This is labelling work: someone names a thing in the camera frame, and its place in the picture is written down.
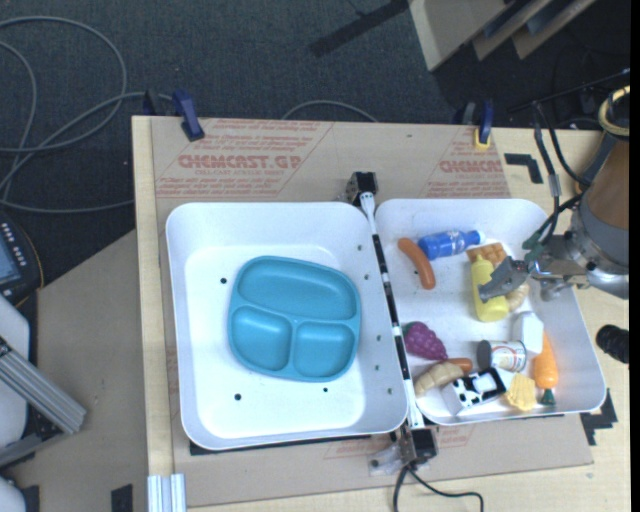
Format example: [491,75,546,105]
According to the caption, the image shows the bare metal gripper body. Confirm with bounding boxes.
[524,235,630,302]

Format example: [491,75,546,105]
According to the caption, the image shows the small beige bread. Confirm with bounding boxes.
[503,281,531,315]

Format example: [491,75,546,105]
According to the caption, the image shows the brown waffle biscuit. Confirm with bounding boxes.
[465,241,507,267]

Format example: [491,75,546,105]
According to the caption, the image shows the yellow squeeze bottle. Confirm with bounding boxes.
[469,253,511,323]

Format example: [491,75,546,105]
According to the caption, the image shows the white plastic tray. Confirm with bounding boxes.
[373,197,608,427]
[164,200,411,452]

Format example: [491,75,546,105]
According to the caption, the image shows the blue plastic bottle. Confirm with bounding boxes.
[416,228,488,262]

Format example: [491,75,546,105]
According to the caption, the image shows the white can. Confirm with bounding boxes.
[475,338,528,374]

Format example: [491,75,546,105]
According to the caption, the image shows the orange carrot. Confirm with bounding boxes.
[531,331,560,407]

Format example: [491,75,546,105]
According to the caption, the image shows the long orange sausage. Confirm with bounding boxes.
[397,237,438,292]

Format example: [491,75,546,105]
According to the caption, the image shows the purple grapes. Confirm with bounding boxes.
[401,320,449,363]

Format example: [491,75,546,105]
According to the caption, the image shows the yellow corn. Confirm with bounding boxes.
[502,372,539,413]

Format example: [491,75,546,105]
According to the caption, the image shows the black and white milk carton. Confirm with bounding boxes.
[439,366,508,417]

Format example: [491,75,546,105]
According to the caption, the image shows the beige croissant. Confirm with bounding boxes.
[413,360,466,399]

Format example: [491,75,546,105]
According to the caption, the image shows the thin black and white rod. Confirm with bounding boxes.
[359,191,427,430]

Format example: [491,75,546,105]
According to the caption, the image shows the blue divided plate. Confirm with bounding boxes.
[226,255,363,384]

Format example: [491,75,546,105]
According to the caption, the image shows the brown cardboard board red print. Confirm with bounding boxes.
[149,116,609,509]

